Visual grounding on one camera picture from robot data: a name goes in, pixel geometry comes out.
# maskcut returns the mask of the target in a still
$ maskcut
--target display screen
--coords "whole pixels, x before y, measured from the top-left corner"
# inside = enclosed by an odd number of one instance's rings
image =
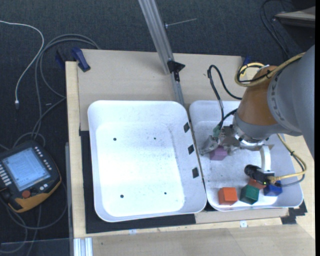
[[[2,162],[19,191],[50,177],[31,147],[3,159]]]

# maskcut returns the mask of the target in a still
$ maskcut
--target black floor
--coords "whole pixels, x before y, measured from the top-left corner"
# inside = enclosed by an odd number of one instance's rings
[[[210,54],[250,57],[252,61],[279,65],[290,57],[305,52],[315,44],[315,29],[282,25],[272,17],[315,6],[315,0],[161,0],[158,7],[163,20],[176,23],[167,34],[174,53]],[[278,42],[267,27],[277,35]],[[27,24],[39,29],[45,44],[63,34],[81,34],[94,40],[105,50],[154,52],[155,47],[138,0],[28,0],[0,1],[0,20]],[[23,134],[32,132],[39,118],[35,87],[35,65],[20,82],[19,110],[15,109],[15,87],[41,46],[41,37],[33,29],[0,22],[0,144],[11,148]],[[73,60],[72,47],[94,48],[86,43],[68,42],[53,46],[43,56],[43,74],[48,84],[65,95],[65,72],[55,61],[56,51]],[[39,79],[39,95],[44,113],[61,98]],[[41,122],[40,134],[45,148],[59,167],[66,182],[65,145],[68,142],[66,101],[50,111]],[[29,139],[24,137],[20,142]],[[42,205],[40,226],[56,220],[63,212],[67,197],[63,186]],[[21,217],[29,226],[37,225],[38,207]],[[36,240],[61,239],[69,236],[68,216],[52,227],[39,230]],[[0,243],[23,241],[25,230],[14,223],[5,207],[0,206]],[[27,240],[33,240],[28,232]]]

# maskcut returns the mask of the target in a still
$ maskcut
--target orange block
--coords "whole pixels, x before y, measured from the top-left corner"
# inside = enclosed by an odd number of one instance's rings
[[[248,182],[248,185],[252,186],[252,187],[256,187],[257,189],[259,190],[262,190],[264,189],[267,185],[262,185],[260,183],[258,183],[255,179],[253,178],[250,178],[249,179],[249,182]]]
[[[219,204],[231,206],[238,201],[237,190],[235,187],[222,187],[218,191]]]

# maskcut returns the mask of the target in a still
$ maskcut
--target table surface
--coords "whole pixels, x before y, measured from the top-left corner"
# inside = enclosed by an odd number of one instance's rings
[[[95,100],[139,100],[141,99],[139,95],[141,92],[145,92],[146,88],[148,91],[147,93],[142,93],[143,99],[147,96],[148,100],[173,100],[171,79],[162,74],[160,60],[158,60],[158,55],[155,52],[83,50],[83,53],[89,65],[92,64],[91,70],[96,70],[96,73],[92,72],[91,75],[79,73],[76,62],[66,62],[73,235],[75,238],[127,235],[130,233],[129,230],[95,234],[86,233],[79,127],[82,131],[88,129],[88,121],[86,120],[87,108]],[[206,76],[207,69],[211,64],[219,67],[224,82],[230,91],[238,96],[243,94],[244,89],[237,86],[233,80],[237,68],[242,63],[240,57],[199,54],[174,54],[174,57],[177,62],[186,65],[186,71],[182,70],[180,72],[182,92],[186,105],[190,105],[195,100],[215,100]],[[97,65],[96,63],[99,64],[100,69],[94,68]],[[104,67],[103,72],[101,71],[101,63],[105,63],[108,67]],[[96,76],[95,81],[92,81],[92,76]],[[221,82],[217,78],[214,78],[214,80],[221,98],[223,100],[233,100],[221,89]],[[94,88],[94,90],[83,88],[83,84],[86,83],[90,83],[91,88]],[[305,179],[301,183],[308,212],[305,216],[297,216],[296,221],[302,227],[301,230],[315,239],[314,160],[302,136],[285,136],[285,138],[290,147],[304,159],[308,166]],[[298,164],[295,162],[293,164],[295,169],[299,171]],[[282,227],[280,217],[287,215],[287,208],[230,212],[202,211],[195,214],[196,224],[194,225],[138,229],[135,232],[150,234],[180,230],[232,229],[238,228],[240,221],[243,220],[246,221],[249,227],[274,225]]]

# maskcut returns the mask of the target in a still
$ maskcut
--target white cable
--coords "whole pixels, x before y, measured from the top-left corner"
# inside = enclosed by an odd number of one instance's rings
[[[4,24],[8,24],[8,25],[24,26],[24,27],[34,29],[35,31],[37,31],[40,34],[40,36],[42,38],[42,45],[41,45],[39,51],[37,52],[36,56],[34,56],[33,60],[30,62],[30,64],[23,71],[22,75],[20,76],[20,78],[15,86],[15,102],[14,102],[14,104],[15,104],[15,108],[19,109],[18,87],[19,87],[20,81],[21,81],[22,77],[25,75],[25,73],[27,72],[27,70],[30,68],[30,66],[35,62],[35,60],[39,56],[40,52],[42,51],[42,49],[45,45],[45,39],[44,39],[44,35],[41,33],[41,31],[39,29],[35,28],[34,26],[27,25],[27,24],[20,24],[20,23],[11,23],[11,22],[7,22],[7,21],[3,21],[3,20],[0,20],[0,23],[4,23]]]

